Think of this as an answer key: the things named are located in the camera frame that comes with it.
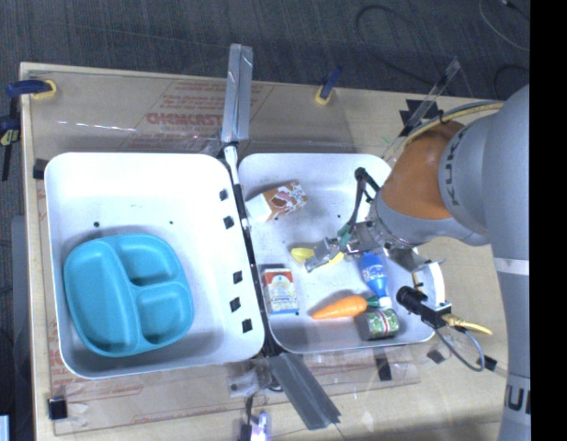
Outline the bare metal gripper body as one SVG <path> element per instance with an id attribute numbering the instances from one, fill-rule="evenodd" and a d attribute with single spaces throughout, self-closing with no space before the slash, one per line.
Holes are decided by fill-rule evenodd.
<path id="1" fill-rule="evenodd" d="M 364 254 L 390 246 L 390 235 L 385 226 L 376 220 L 346 223 L 333 239 L 328 240 L 330 258 L 339 254 Z"/>

